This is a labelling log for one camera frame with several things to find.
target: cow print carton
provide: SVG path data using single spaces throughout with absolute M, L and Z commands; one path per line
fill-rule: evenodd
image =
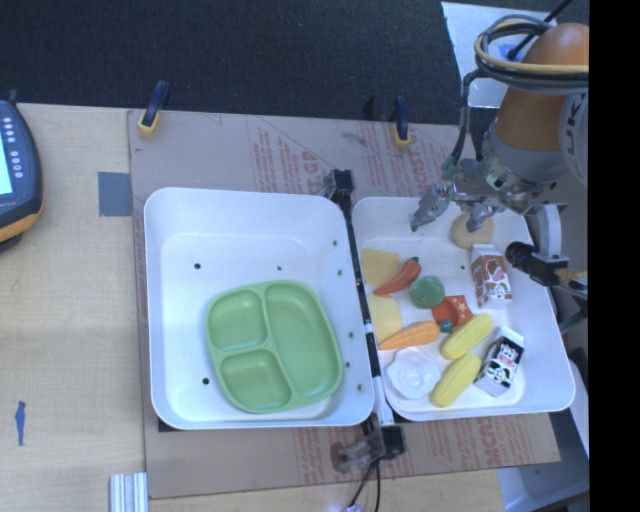
M 506 393 L 513 384 L 523 353 L 524 338 L 502 326 L 500 337 L 489 347 L 474 384 L 494 397 Z
M 504 257 L 491 244 L 473 244 L 471 274 L 479 307 L 501 309 L 513 300 Z

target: clamp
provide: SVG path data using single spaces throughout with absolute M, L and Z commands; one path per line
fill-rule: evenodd
M 153 133 L 158 125 L 158 120 L 160 119 L 160 109 L 167 103 L 168 98 L 169 82 L 158 80 L 158 83 L 151 94 L 149 105 L 140 115 L 140 119 L 138 119 L 139 131 L 146 134 Z
M 407 104 L 402 96 L 396 96 L 393 101 L 393 113 L 389 121 L 395 121 L 392 127 L 393 141 L 396 146 L 408 146 L 411 142 L 409 136 L 409 114 Z M 384 121 L 385 116 L 380 108 L 378 96 L 373 94 L 362 108 L 362 119 L 366 121 Z
M 393 140 L 397 146 L 408 146 L 411 142 L 409 137 L 409 114 L 407 112 L 407 104 L 402 96 L 396 96 L 393 101 L 393 114 L 390 121 L 395 121 L 393 125 Z

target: white egg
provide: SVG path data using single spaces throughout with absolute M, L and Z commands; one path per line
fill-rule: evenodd
M 398 350 L 386 372 L 391 385 L 410 400 L 424 398 L 442 376 L 438 364 L 417 347 Z

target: black cable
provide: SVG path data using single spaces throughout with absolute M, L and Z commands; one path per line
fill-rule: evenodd
M 505 23 L 508 20 L 518 20 L 514 23 Z M 589 87 L 589 72 L 572 72 L 567 70 L 549 72 L 536 71 L 535 68 L 520 69 L 520 64 L 514 63 L 510 65 L 507 62 L 500 62 L 497 59 L 489 59 L 489 46 L 497 39 L 519 35 L 529 34 L 533 36 L 541 36 L 553 25 L 546 21 L 539 20 L 533 16 L 527 15 L 509 15 L 496 20 L 487 30 L 480 34 L 480 39 L 476 43 L 479 50 L 476 50 L 476 64 L 485 76 L 491 77 L 508 86 L 521 89 L 526 92 L 536 94 L 580 94 Z
M 376 480 L 378 482 L 377 484 L 377 491 L 376 491 L 376 508 L 374 509 L 374 512 L 378 512 L 378 509 L 380 508 L 380 494 L 381 494 L 381 483 L 380 483 L 380 459 L 378 459 L 378 462 L 376 463 Z
M 356 500 L 358 499 L 358 496 L 360 496 L 360 493 L 362 492 L 362 489 L 364 489 L 364 486 L 366 485 L 367 480 L 371 476 L 371 473 L 373 472 L 373 470 L 376 470 L 377 480 L 378 480 L 378 492 L 377 492 L 377 498 L 376 498 L 376 511 L 378 510 L 378 507 L 380 506 L 380 461 L 381 461 L 381 459 L 382 459 L 382 457 L 377 457 L 376 459 L 371 461 L 371 464 L 369 464 L 369 467 L 367 468 L 367 472 L 364 474 L 364 476 L 362 477 L 362 480 L 360 481 L 360 485 L 358 486 L 358 490 L 356 491 L 355 495 L 353 496 L 353 499 L 351 500 L 351 502 L 349 502 L 349 505 L 347 506 L 347 508 L 351 508 L 356 504 Z
M 564 8 L 570 3 L 571 3 L 571 0 L 562 0 L 562 2 L 560 2 L 557 6 L 555 6 L 551 10 L 549 15 L 544 19 L 544 21 L 547 23 L 550 22 L 552 19 L 558 16 L 558 14 L 560 14 L 564 10 Z M 531 39 L 533 39 L 533 36 L 529 34 L 522 41 L 520 41 L 520 44 L 518 44 L 518 46 L 516 46 L 515 48 L 511 48 L 511 50 L 507 52 L 507 58 L 509 60 L 515 59 L 518 53 L 520 52 L 520 50 L 522 50 L 527 45 L 527 43 L 531 41 Z
M 470 73 L 467 73 L 462 80 L 462 114 L 460 119 L 460 132 L 458 134 L 458 140 L 456 140 L 456 144 L 451 151 L 451 164 L 457 165 L 460 160 L 460 156 L 462 156 L 462 150 L 464 148 L 465 139 L 467 136 L 467 131 L 469 130 L 470 124 L 470 115 L 469 115 L 469 87 L 471 86 L 471 82 L 473 82 L 476 78 L 482 77 L 482 71 L 479 69 L 475 69 Z

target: green ball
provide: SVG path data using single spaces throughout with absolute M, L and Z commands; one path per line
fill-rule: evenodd
M 435 308 L 444 300 L 444 286 L 437 276 L 422 276 L 409 286 L 409 296 L 420 309 Z

